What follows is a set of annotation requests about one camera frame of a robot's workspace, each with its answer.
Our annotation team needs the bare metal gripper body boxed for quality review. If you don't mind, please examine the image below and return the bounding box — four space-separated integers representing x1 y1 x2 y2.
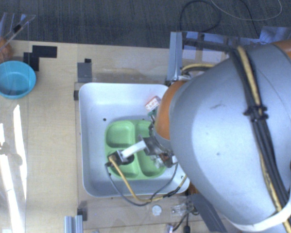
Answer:
137 123 175 167

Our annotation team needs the green divided plate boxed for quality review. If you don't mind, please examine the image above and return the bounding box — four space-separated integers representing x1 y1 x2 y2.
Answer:
104 120 167 181

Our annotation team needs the red and white packet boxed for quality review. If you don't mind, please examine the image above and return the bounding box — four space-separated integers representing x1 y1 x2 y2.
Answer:
145 96 162 112

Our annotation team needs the clear plastic bottle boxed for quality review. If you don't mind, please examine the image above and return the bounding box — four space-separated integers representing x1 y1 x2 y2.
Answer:
170 201 194 215

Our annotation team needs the white plastic tray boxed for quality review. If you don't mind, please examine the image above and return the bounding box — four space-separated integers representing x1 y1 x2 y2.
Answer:
78 82 191 199

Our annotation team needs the blue bowl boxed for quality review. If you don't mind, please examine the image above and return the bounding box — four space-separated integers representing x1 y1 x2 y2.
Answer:
0 60 37 100

